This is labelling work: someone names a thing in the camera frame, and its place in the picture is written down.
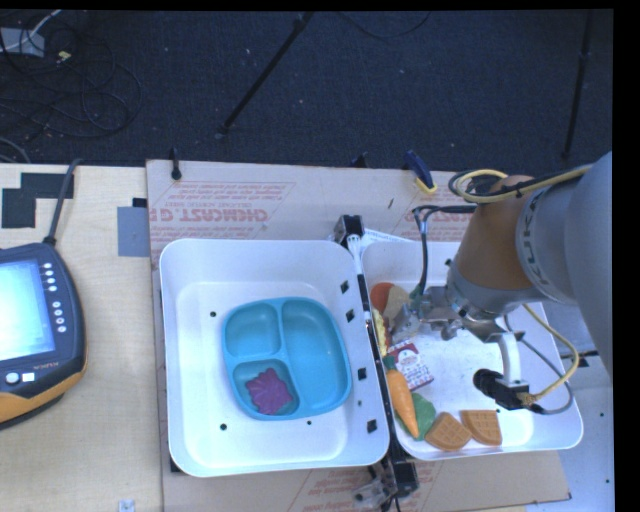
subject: blue screen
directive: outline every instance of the blue screen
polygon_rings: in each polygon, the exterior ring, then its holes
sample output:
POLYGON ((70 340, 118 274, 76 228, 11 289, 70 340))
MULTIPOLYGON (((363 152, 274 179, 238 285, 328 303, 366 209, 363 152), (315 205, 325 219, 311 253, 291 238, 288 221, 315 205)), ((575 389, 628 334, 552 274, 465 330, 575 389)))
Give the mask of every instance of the blue screen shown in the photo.
POLYGON ((54 349, 38 262, 0 263, 0 361, 54 349))

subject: yellow cable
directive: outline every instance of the yellow cable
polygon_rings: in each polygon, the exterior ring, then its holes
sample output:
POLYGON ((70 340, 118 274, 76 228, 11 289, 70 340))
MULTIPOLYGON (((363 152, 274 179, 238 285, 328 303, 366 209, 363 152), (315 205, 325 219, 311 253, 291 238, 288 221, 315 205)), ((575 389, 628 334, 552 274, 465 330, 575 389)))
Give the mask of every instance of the yellow cable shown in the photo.
POLYGON ((553 390, 555 390, 556 388, 558 388, 559 386, 564 384, 575 373, 576 369, 578 368, 578 364, 580 363, 580 354, 578 354, 578 351, 576 350, 576 348, 571 344, 571 342, 568 339, 566 339, 564 336, 562 336, 562 334, 560 334, 553 327, 551 327, 548 323, 546 323, 544 320, 542 320, 542 318, 540 318, 536 314, 536 312, 533 311, 533 309, 531 309, 531 307, 528 304, 523 304, 523 307, 529 312, 529 314, 540 325, 542 325, 542 327, 544 327, 547 331, 549 331, 556 338, 558 338, 562 343, 564 343, 567 347, 569 347, 569 350, 571 350, 571 353, 573 354, 573 364, 565 372, 565 374, 562 377, 560 377, 557 381, 555 381, 550 386, 547 386, 545 389, 543 389, 539 393, 535 393, 535 394, 532 394, 532 393, 521 393, 519 395, 519 398, 522 400, 522 402, 525 405, 531 405, 534 402, 537 402, 538 400, 540 400, 543 396, 548 395, 553 390))
POLYGON ((507 199, 508 197, 514 197, 518 195, 525 194, 527 192, 531 192, 532 190, 537 190, 543 187, 548 187, 550 185, 554 185, 556 183, 561 183, 563 181, 567 181, 573 178, 577 178, 578 176, 582 176, 585 172, 587 172, 591 168, 591 165, 585 165, 583 167, 573 169, 571 171, 567 171, 562 174, 558 174, 556 176, 552 176, 546 180, 540 181, 538 183, 534 183, 532 185, 526 185, 527 181, 523 181, 523 187, 518 188, 517 190, 511 190, 509 192, 504 192, 503 194, 492 195, 492 196, 483 196, 478 194, 469 194, 462 190, 462 184, 467 181, 475 178, 476 176, 497 176, 498 178, 506 178, 508 175, 501 172, 496 171, 495 169, 478 169, 476 171, 471 171, 463 176, 460 176, 457 180, 453 182, 453 189, 456 191, 456 194, 465 199, 470 203, 495 203, 497 201, 502 201, 507 199))

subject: cardboard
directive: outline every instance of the cardboard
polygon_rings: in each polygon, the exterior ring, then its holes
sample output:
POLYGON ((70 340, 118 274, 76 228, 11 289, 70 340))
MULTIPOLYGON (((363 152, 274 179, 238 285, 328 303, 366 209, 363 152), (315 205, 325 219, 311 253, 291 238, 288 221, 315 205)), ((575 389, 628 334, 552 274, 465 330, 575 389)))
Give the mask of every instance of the cardboard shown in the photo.
MULTIPOLYGON (((217 162, 147 162, 156 369, 164 504, 167 511, 356 511, 352 492, 371 477, 366 468, 315 469, 200 479, 172 471, 167 445, 164 340, 158 258, 178 238, 326 239, 342 215, 360 215, 366 228, 418 240, 411 213, 422 204, 459 204, 451 176, 433 173, 425 195, 410 171, 217 162)), ((435 214, 429 239, 459 241, 467 216, 435 214)), ((556 452, 417 461, 420 488, 401 501, 403 512, 479 510, 565 500, 569 490, 556 452)))

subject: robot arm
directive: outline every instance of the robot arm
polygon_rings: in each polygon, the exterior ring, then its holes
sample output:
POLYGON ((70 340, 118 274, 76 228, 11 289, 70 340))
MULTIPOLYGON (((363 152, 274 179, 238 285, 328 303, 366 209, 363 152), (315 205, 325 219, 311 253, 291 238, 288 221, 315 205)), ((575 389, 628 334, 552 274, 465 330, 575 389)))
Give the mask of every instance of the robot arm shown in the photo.
POLYGON ((465 327, 484 339, 521 304, 576 304, 613 380, 611 174, 609 152, 576 178, 477 207, 446 286, 465 327))

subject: button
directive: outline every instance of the button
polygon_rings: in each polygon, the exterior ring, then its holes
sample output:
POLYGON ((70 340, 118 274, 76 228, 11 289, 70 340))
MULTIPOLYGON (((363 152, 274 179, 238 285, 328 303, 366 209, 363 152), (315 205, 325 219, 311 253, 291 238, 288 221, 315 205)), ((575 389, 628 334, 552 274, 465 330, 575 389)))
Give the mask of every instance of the button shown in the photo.
POLYGON ((7 384, 17 384, 20 382, 20 374, 17 372, 10 372, 4 376, 4 381, 7 384))

